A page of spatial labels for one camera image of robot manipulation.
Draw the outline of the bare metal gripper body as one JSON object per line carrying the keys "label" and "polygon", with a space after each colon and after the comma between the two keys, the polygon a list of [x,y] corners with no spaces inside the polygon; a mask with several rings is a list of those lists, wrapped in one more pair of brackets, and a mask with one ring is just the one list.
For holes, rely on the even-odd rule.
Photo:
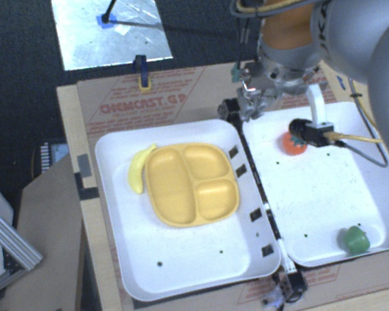
{"label": "bare metal gripper body", "polygon": [[303,70],[282,66],[244,69],[241,88],[237,91],[240,110],[269,108],[277,104],[284,94],[304,94],[315,73],[315,67]]}

